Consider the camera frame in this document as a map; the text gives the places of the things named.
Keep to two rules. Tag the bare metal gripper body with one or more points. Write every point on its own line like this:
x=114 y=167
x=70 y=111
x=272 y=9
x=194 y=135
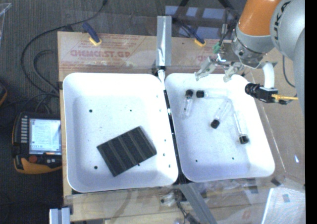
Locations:
x=244 y=55

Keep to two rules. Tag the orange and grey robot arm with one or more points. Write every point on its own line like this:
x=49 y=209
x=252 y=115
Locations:
x=260 y=7

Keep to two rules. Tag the brown cardboard board red print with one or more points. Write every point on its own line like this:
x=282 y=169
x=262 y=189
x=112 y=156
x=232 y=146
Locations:
x=104 y=54

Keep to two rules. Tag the black ribbed rectangular pad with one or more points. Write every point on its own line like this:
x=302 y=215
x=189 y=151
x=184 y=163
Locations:
x=126 y=151

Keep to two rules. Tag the black cylinder on white bracket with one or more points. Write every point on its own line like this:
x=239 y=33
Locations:
x=262 y=93

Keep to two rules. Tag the clear plastic bottle black cap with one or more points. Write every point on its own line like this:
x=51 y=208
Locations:
x=189 y=93
x=200 y=94
x=244 y=139
x=215 y=124

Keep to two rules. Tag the white plastic tray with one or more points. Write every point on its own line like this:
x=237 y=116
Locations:
x=210 y=153
x=111 y=119

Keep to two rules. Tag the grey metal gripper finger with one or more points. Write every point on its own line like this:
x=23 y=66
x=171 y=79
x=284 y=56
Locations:
x=232 y=72
x=206 y=68

